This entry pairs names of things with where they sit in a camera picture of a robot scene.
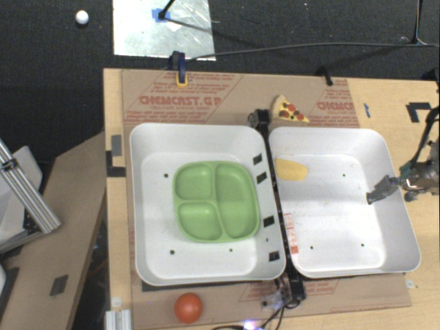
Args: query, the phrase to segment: pizza slice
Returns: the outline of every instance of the pizza slice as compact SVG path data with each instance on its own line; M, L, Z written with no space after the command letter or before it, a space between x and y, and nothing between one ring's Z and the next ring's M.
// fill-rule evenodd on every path
M272 118L280 118L281 120L287 121L309 122L309 119L282 95L275 98L274 104L272 105Z

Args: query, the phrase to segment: ping pong ball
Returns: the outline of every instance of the ping pong ball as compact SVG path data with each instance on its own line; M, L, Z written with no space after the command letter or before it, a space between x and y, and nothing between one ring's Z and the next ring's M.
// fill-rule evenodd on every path
M76 22L78 22L81 25L85 25L86 23L89 22L89 14L84 10L79 10L76 13Z

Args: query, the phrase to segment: table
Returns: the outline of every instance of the table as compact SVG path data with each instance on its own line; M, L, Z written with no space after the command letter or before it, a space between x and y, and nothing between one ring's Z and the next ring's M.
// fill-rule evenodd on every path
M104 108L106 150L112 151L115 135L122 136L124 119L122 103L122 70L104 71ZM279 76L261 76L270 84ZM420 122L411 122L406 105L428 102L439 104L435 82L411 80L371 80L347 78L351 98L360 127L380 133L387 142L395 171L407 162L417 149L424 129L427 111L418 111ZM431 137L438 136L438 127ZM426 160L424 149L419 160ZM131 270L127 217L127 187L118 170L125 167L125 152L110 156L113 174L107 172L107 205L109 222L109 268L111 309L131 309ZM407 203L415 234L421 250L421 265L406 275L414 284L410 289L412 307L359 311L320 316L286 318L281 329L438 329L440 327L440 264L439 264L439 198L422 195L418 201ZM209 330L214 325L192 326Z

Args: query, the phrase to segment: black cable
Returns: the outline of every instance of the black cable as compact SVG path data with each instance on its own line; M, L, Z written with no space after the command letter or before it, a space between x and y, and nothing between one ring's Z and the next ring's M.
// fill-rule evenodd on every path
M283 321L285 307L281 308L280 319L278 320L278 324L276 325L275 330L279 330L281 326L281 322Z
M214 54L206 54L190 58L186 62L196 61L200 58L212 58L215 56L230 56L240 54L251 54L257 52L273 52L276 50L296 49L301 47L323 47L323 46L362 46L362 47L439 47L437 44L384 44L384 43L355 43L355 42L330 42L330 43L305 43L305 44L288 44L278 47L262 47L259 49L235 50L232 52L217 52Z
M260 328L265 328L267 324L269 324L273 319L276 318L276 316L284 309L284 307L281 307L279 310L277 310L275 313L272 314L272 316L267 319L263 324L260 325Z
M297 306L299 306L300 305L300 302L295 302L293 305L289 305L289 303L287 303L284 307L286 308L286 309L295 309L295 308L297 308Z
M241 325L225 325L224 327L215 327L211 330L221 330L221 329L232 329L232 330L243 330Z

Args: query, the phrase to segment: green plate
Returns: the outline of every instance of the green plate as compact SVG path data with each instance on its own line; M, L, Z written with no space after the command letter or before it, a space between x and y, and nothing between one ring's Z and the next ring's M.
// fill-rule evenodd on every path
M252 177L234 162L183 165L174 175L173 197L180 230L193 241L240 241L260 226Z

